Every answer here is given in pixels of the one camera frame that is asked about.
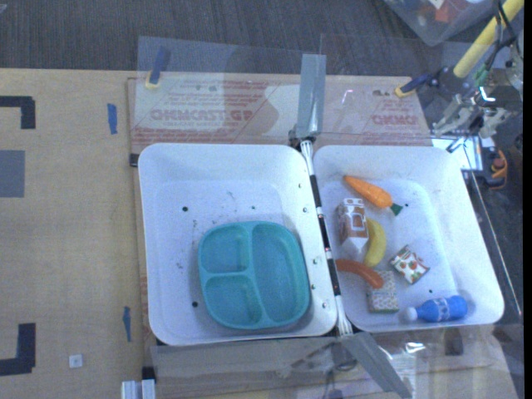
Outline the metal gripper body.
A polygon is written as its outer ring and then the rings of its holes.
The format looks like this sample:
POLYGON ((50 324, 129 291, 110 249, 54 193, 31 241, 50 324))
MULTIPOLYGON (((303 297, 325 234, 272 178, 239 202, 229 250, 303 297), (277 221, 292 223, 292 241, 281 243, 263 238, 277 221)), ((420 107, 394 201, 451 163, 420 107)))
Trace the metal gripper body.
POLYGON ((504 110, 517 115, 523 108, 523 70, 516 66, 491 68, 484 66, 474 75, 474 103, 490 110, 504 110))

